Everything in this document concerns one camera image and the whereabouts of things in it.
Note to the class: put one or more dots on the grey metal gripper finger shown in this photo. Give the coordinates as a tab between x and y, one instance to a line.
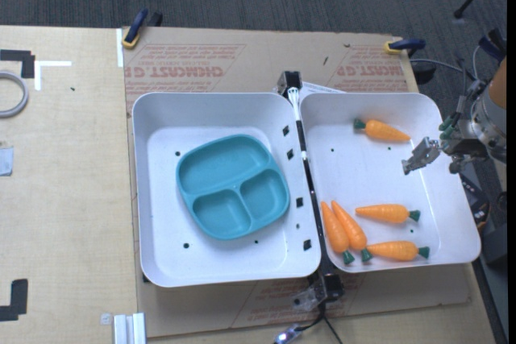
456	166
421	155

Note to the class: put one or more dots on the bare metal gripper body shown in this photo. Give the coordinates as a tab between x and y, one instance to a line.
475	141

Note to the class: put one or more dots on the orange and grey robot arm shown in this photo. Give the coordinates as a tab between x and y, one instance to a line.
493	109

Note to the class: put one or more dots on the orange toy carrot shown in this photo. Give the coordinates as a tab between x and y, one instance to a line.
334	231
385	213
350	229
397	250
385	131

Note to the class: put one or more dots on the white plastic tray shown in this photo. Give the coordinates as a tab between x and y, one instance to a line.
169	254
363	173

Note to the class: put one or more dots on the thin black and white rod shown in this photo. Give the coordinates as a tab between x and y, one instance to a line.
308	169

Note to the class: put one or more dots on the brown cardboard board red print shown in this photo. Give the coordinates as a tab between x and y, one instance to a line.
250	60

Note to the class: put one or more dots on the blue divided plate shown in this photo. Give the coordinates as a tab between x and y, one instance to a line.
225	165

